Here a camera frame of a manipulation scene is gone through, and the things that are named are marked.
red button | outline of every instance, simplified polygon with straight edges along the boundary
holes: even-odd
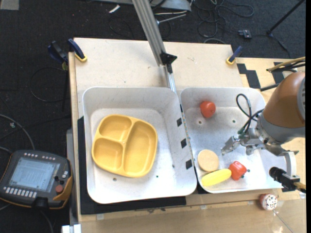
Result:
[[[57,187],[55,187],[55,191],[57,192],[57,194],[62,193],[63,190],[64,190],[64,188],[61,184],[59,184]]]

black bracket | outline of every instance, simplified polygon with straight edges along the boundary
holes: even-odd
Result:
[[[175,59],[177,59],[177,56],[162,52],[160,54],[160,58],[161,58],[162,63],[166,65],[167,71],[169,73],[173,73],[172,63],[174,62]]]

wooden table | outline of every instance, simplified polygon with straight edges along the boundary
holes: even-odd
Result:
[[[197,194],[186,196],[186,206],[123,211],[99,215],[80,214],[79,158],[77,119],[83,116],[82,95],[92,86],[113,87],[163,87],[166,80],[163,68],[156,65],[148,42],[110,39],[74,39],[87,55],[80,63],[69,53],[69,78],[71,92],[72,134],[75,163],[75,191],[77,196],[77,223],[82,232],[268,232],[285,228],[259,205],[264,193],[278,196],[282,215],[295,232],[306,231],[306,200],[298,191],[283,193],[281,189],[255,190],[222,194]],[[178,92],[186,87],[248,87],[244,74],[239,74],[237,64],[255,70],[261,87],[274,84],[266,71],[274,62],[284,59],[238,58],[229,66],[230,45],[165,42],[168,53],[178,58],[173,63],[173,73]],[[262,92],[267,102],[274,89]],[[283,146],[299,150],[297,174],[306,183],[305,139],[297,138]]]

robotic hand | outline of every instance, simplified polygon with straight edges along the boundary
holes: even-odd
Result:
[[[285,157],[287,172],[282,170],[280,175],[290,183],[298,182],[295,160],[298,151],[285,150],[281,145],[296,137],[306,137],[305,114],[305,72],[295,72],[278,85],[263,111],[250,116],[238,135],[228,139],[222,154],[233,151],[239,145],[246,146],[247,155],[257,149],[266,149],[276,156]],[[250,121],[256,116],[258,120],[255,128],[249,127]]]

yellow plate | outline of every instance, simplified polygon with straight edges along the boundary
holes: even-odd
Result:
[[[106,171],[142,177],[153,166],[156,148],[157,133],[150,123],[131,116],[108,115],[97,128],[92,158]]]

